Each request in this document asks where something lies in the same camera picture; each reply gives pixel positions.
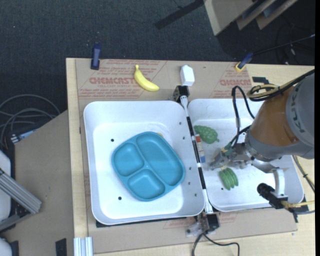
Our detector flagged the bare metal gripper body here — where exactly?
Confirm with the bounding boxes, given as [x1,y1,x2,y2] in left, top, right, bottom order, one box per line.
[224,142,273,174]

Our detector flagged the green banana bunch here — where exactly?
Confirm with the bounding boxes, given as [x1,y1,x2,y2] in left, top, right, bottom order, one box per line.
[218,167,239,191]

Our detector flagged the green grapes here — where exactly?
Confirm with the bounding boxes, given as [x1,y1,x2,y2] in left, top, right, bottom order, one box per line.
[193,124,221,145]

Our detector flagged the white plastic tray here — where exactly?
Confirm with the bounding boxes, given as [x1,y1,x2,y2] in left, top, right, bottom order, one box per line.
[82,100,207,226]
[186,97,306,213]

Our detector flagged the thin black and white rod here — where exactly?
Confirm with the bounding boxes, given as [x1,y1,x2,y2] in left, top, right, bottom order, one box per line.
[180,95,214,214]

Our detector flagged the blue divided plate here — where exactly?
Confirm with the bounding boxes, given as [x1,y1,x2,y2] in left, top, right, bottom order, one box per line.
[111,131,186,202]

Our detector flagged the clear plastic bottle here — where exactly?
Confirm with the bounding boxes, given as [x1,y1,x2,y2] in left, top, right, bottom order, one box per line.
[147,123,172,141]

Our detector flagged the white carton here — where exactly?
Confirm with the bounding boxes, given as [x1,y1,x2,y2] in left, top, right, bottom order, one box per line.
[179,64,196,87]

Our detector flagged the brown cardboard board red print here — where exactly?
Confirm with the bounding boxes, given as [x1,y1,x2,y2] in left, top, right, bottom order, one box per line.
[74,58,299,254]

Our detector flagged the yellow banana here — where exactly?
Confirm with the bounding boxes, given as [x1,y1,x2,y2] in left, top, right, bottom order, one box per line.
[133,64,161,92]

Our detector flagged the black cylinder on white bracket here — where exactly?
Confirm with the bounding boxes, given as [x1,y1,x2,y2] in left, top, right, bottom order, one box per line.
[256,168,289,210]

